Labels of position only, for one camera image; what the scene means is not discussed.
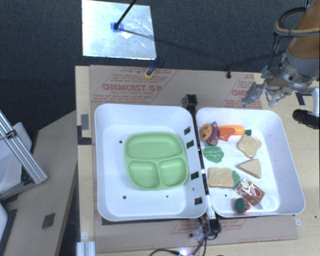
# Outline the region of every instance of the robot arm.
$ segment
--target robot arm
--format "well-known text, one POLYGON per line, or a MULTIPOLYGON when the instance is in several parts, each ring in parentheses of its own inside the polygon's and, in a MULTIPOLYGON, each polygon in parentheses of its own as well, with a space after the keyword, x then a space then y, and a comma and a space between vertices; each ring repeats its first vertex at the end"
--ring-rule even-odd
POLYGON ((295 8, 285 12, 274 25, 276 35, 293 37, 287 51, 282 55, 281 63, 264 69, 262 84, 253 83, 242 99, 242 105, 254 102, 265 90, 271 95, 269 106, 273 107, 284 97, 297 91, 313 95, 313 112, 295 111, 293 118, 300 123, 319 129, 319 88, 309 87, 319 79, 320 52, 320 0, 315 0, 307 9, 295 8), (295 13, 303 16, 295 30, 282 27, 283 20, 295 13))

